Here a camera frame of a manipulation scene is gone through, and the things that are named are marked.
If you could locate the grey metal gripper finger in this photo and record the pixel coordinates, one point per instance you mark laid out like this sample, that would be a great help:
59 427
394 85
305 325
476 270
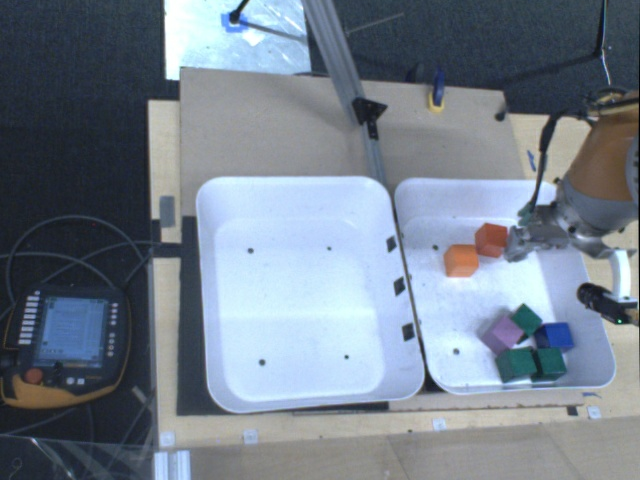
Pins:
515 253
518 233

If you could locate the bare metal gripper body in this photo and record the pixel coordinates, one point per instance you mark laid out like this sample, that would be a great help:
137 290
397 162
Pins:
550 232

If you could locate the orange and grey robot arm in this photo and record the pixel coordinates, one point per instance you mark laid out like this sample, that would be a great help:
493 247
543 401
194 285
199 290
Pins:
602 163

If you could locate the dark orange cube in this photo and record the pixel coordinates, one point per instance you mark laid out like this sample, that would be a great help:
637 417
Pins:
491 240

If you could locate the light orange cube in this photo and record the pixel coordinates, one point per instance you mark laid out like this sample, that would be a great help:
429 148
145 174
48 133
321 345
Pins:
461 260

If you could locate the green cube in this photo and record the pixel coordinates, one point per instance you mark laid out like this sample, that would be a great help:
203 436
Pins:
551 363
516 365
526 319

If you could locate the purple cube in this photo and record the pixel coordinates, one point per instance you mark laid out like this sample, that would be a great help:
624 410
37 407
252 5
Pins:
502 334

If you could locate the white plastic tray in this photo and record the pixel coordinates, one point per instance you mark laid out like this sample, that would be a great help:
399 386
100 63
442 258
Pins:
450 318
300 298

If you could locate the blue cube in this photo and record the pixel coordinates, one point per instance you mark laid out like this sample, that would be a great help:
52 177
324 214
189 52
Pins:
557 335

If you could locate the brown cardboard board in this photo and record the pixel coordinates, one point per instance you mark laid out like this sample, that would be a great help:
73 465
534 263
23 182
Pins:
280 128

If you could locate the black cylinder on white bracket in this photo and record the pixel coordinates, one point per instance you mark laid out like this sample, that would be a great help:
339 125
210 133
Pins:
607 300

